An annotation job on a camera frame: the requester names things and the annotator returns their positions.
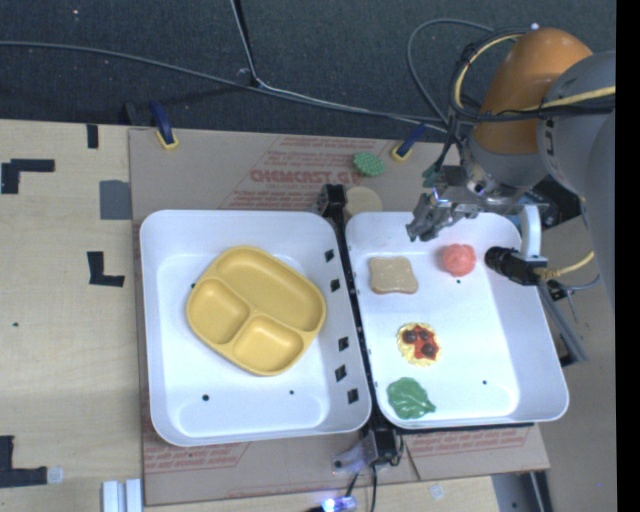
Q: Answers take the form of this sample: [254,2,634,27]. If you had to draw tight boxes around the pink round toy food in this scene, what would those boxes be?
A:
[440,242,478,278]

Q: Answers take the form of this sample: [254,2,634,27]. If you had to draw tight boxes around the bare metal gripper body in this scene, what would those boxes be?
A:
[432,166,502,220]

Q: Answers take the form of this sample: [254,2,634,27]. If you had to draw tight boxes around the brown cardboard board red print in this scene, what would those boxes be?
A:
[127,127,552,507]

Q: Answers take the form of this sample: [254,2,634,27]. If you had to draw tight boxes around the thin black rod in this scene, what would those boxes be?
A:
[333,212,382,431]

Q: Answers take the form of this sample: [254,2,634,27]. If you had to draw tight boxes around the green checkered round biscuit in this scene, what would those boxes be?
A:
[352,151,387,179]

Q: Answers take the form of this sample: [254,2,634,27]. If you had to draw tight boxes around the green lettuce leaf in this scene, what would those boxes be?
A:
[385,376,438,421]

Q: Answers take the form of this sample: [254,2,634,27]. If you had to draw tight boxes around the beige bread slice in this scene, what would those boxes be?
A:
[367,255,420,296]

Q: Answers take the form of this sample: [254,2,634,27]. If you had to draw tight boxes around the black cylinder on white bracket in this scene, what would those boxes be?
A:
[483,204,549,287]

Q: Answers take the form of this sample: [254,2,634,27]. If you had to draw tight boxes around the black block with thin wires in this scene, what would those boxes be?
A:
[331,427,404,474]
[318,183,349,219]

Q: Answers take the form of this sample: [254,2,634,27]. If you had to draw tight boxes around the yellow pizza slice red sauce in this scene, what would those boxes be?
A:
[396,321,443,370]

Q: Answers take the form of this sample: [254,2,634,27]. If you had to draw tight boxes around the beige round biscuit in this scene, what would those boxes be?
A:
[344,185,384,214]

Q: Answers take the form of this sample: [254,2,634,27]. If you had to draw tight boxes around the yellow divided plate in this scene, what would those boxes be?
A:
[185,244,328,378]

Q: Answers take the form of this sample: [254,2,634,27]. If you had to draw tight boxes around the white plastic tray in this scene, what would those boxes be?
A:
[344,210,571,430]
[138,208,374,448]

